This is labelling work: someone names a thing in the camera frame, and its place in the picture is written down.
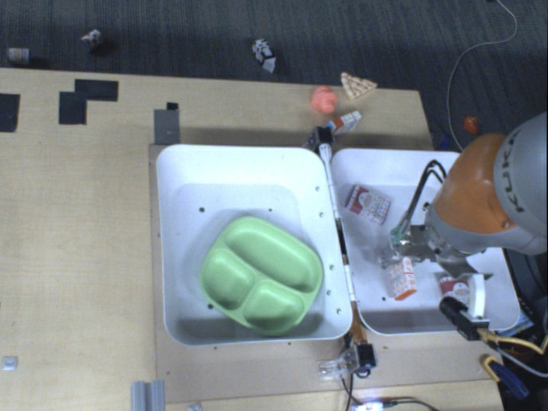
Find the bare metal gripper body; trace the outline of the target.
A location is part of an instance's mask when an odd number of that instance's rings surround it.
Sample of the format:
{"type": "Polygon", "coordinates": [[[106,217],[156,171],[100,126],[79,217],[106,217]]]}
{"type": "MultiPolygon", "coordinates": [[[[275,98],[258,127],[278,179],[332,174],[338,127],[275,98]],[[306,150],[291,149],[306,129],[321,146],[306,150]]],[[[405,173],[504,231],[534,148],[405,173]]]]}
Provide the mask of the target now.
{"type": "Polygon", "coordinates": [[[395,227],[390,231],[390,249],[393,259],[409,257],[415,261],[436,260],[434,250],[428,244],[428,232],[424,224],[410,225],[405,231],[395,227]]]}

